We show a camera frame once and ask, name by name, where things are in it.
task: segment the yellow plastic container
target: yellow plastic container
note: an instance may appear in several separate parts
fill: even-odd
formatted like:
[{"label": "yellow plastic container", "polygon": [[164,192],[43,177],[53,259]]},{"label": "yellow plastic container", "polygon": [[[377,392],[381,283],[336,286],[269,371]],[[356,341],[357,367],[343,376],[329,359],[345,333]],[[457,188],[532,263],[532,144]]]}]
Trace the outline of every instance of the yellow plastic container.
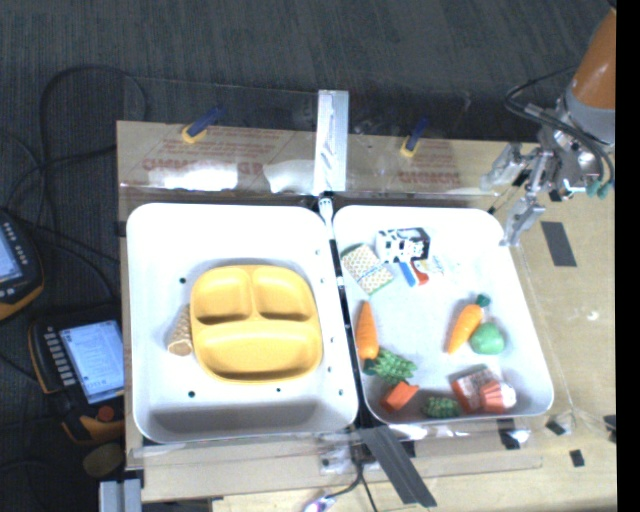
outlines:
[{"label": "yellow plastic container", "polygon": [[191,332],[198,362],[223,380],[298,378],[322,359],[313,293],[283,267],[238,265],[202,274],[191,290]]}]

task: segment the green ball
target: green ball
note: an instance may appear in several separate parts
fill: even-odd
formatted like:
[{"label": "green ball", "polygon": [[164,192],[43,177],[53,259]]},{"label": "green ball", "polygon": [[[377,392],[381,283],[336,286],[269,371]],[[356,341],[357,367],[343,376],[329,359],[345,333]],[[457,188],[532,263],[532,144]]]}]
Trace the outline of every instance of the green ball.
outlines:
[{"label": "green ball", "polygon": [[483,355],[496,355],[504,350],[504,336],[493,322],[480,324],[469,339],[474,352]]}]

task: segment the transparent plastic sheet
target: transparent plastic sheet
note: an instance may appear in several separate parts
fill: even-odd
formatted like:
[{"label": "transparent plastic sheet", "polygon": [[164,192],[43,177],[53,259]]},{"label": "transparent plastic sheet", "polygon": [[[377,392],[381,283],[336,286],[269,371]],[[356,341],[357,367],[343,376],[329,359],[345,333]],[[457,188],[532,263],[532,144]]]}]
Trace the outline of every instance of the transparent plastic sheet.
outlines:
[{"label": "transparent plastic sheet", "polygon": [[[258,200],[260,204],[293,204],[309,208],[314,206],[314,199],[309,195],[308,178],[309,172],[312,172],[315,134],[312,131],[306,131],[306,128],[312,127],[315,123],[313,116],[317,115],[315,111],[317,94],[183,82],[152,82],[151,85],[148,84],[149,89],[154,90],[150,109],[151,118],[155,117],[159,120],[164,117],[165,120],[180,124],[123,123],[119,127],[121,141],[126,141],[119,145],[121,221],[126,221],[128,214],[136,206],[154,201],[234,203]],[[158,95],[158,88],[163,94]],[[213,97],[212,91],[220,96]],[[175,112],[168,114],[171,110],[171,102],[178,102],[178,96],[182,94],[187,94],[193,100],[192,110],[186,112],[181,106],[177,117]],[[256,108],[254,113],[264,114],[264,119],[271,119],[273,124],[250,117],[238,117],[234,121],[238,130],[233,132],[231,138],[240,137],[241,142],[244,141],[250,148],[255,143],[256,135],[262,133],[267,140],[272,135],[277,135],[271,139],[277,140],[277,143],[268,147],[264,145],[254,147],[254,150],[259,149],[257,153],[266,149],[263,155],[267,157],[261,160],[260,155],[255,151],[247,153],[243,150],[238,153],[236,139],[232,140],[229,145],[231,149],[224,156],[225,161],[227,158],[231,159],[231,167],[238,176],[241,174],[238,172],[241,169],[240,166],[248,164],[248,167],[243,168],[248,169],[247,174],[251,176],[250,187],[238,186],[241,184],[239,180],[236,186],[213,187],[213,190],[203,192],[150,183],[147,171],[166,169],[167,163],[171,160],[177,162],[172,165],[181,165],[184,161],[181,160],[182,155],[175,157],[180,153],[172,153],[174,151],[172,148],[180,146],[194,153],[199,151],[196,149],[197,143],[189,147],[184,145],[181,137],[184,126],[193,122],[212,104],[217,104],[223,96],[226,100],[234,97],[236,104],[250,104],[253,108],[256,104],[256,94],[271,98],[269,100],[271,103],[266,110]],[[247,95],[252,96],[252,101],[248,101]],[[304,107],[303,110],[306,109],[304,111],[311,114],[296,117],[292,113],[297,110],[297,107],[293,108],[292,105]],[[354,108],[354,102],[351,103],[351,108]],[[367,110],[362,108],[361,104],[360,108],[360,111],[352,111],[350,116],[359,116],[359,126],[366,126]],[[226,129],[233,128],[234,122],[231,122],[230,118],[225,119],[229,125],[221,120],[222,126],[212,127],[211,134],[222,134]],[[377,202],[385,199],[393,204],[412,201],[412,204],[416,205],[451,206],[453,204],[486,208],[489,202],[495,199],[495,193],[480,192],[477,188],[479,174],[476,170],[465,172],[467,160],[463,159],[462,162],[457,160],[460,151],[454,150],[450,141],[423,139],[420,151],[424,152],[425,158],[407,161],[406,157],[399,153],[404,139],[403,136],[389,137],[382,134],[351,133],[349,135],[349,173],[347,193],[344,194],[348,201]],[[262,182],[261,187],[255,187],[258,183],[256,176],[263,173],[265,166],[280,163],[274,159],[275,155],[277,158],[282,158],[282,162],[303,162],[302,167],[307,169],[304,179],[295,175],[291,177],[285,173],[283,175],[289,180],[288,184],[278,190],[274,191],[269,187],[273,185],[273,182],[269,183],[269,181],[266,182],[266,186],[264,186],[265,182]],[[207,161],[206,157],[207,155],[204,155],[204,158],[202,155],[196,155],[195,161]],[[300,166],[296,164],[293,167],[299,169]],[[410,179],[404,181],[399,179],[403,173],[404,176],[410,176]],[[540,467],[542,457],[536,449],[537,444],[544,443],[556,435],[567,435],[572,432],[575,424],[575,406],[569,395],[566,379],[554,347],[549,340],[544,312],[541,311],[536,300],[536,291],[529,275],[530,269],[526,264],[526,257],[519,248],[515,248],[512,252],[553,380],[554,402],[545,414],[536,417],[503,418],[498,421],[492,419],[477,421],[470,418],[468,421],[392,425],[392,430],[397,433],[400,440],[414,445],[413,461],[420,474],[425,477]],[[231,470],[236,466],[250,466],[252,471],[262,472],[265,476],[264,488],[261,484],[258,485],[260,488],[250,489],[257,492],[278,489],[278,484],[268,478],[269,466],[262,464],[267,460],[278,459],[287,461],[285,465],[290,465],[297,472],[304,468],[298,474],[290,475],[291,478],[280,478],[286,482],[287,488],[323,487],[349,480],[353,466],[349,460],[345,460],[345,456],[351,453],[354,447],[361,445],[357,431],[352,430],[337,433],[269,435],[155,444],[145,440],[135,428],[131,428],[127,431],[127,465],[134,469],[164,468],[170,474],[178,470],[187,471],[213,466],[216,467],[216,471],[224,473],[225,468]],[[375,465],[370,466],[369,471],[373,475],[373,480],[384,480],[384,475]],[[221,493],[232,490],[233,484],[226,480],[220,483]],[[185,497],[188,496],[189,492],[185,490]]]}]

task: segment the table surface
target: table surface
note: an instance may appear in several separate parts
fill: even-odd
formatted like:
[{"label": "table surface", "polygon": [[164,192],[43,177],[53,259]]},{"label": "table surface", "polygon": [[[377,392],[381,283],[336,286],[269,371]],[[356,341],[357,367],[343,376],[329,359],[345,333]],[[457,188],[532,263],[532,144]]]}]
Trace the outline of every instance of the table surface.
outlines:
[{"label": "table surface", "polygon": [[[122,122],[118,125],[119,179],[126,181],[166,133],[168,125]],[[303,140],[308,143],[309,137]],[[399,147],[393,137],[359,136],[361,147],[378,146],[388,151]],[[448,163],[443,173],[460,177],[464,187],[477,183],[490,169],[504,143],[478,141],[431,141],[421,151],[446,148]],[[309,148],[302,150],[306,154]],[[138,204],[171,197],[141,193],[133,187],[120,189],[120,220]],[[502,197],[472,196],[474,207],[488,208]],[[521,450],[455,448],[455,456],[424,453],[418,448],[416,468],[443,511],[565,511],[614,510],[617,505],[617,452],[603,417],[616,414],[615,305],[614,305],[614,212],[611,195],[605,200],[576,196],[562,203],[544,202],[541,220],[561,223],[571,243],[576,266],[555,266],[542,231],[535,224],[512,254],[523,282],[534,323],[544,344],[547,363],[558,386],[557,414],[569,425],[563,435],[550,429],[536,430]],[[496,216],[503,221],[508,205]],[[128,287],[126,244],[122,244],[122,286],[125,353],[130,357],[128,333]],[[130,364],[127,365],[126,445],[133,453],[142,436],[131,415]],[[183,450],[173,458],[136,459],[144,469],[144,502],[187,500],[224,496],[215,501],[216,511],[302,510],[321,489],[341,489],[353,478],[325,474],[319,456],[304,448],[203,447]],[[276,455],[278,450],[291,453]],[[582,463],[577,463],[576,455]],[[378,510],[417,508],[403,505],[379,468],[365,471]],[[371,510],[365,488],[356,487],[340,496],[332,510]]]}]

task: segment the robotic arm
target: robotic arm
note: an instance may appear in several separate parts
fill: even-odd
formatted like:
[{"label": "robotic arm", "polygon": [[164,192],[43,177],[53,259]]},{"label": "robotic arm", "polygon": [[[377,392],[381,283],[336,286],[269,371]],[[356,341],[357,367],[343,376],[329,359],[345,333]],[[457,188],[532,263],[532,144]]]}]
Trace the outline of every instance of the robotic arm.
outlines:
[{"label": "robotic arm", "polygon": [[541,124],[539,145],[523,155],[521,144],[508,144],[480,179],[483,190],[512,182],[525,185],[525,195],[509,212],[503,245],[518,245],[522,232],[544,213],[538,194],[549,193],[555,201],[579,192],[604,199],[614,186],[615,7],[598,27],[555,109],[515,101],[526,87],[545,78],[512,89],[505,101],[509,111]]}]

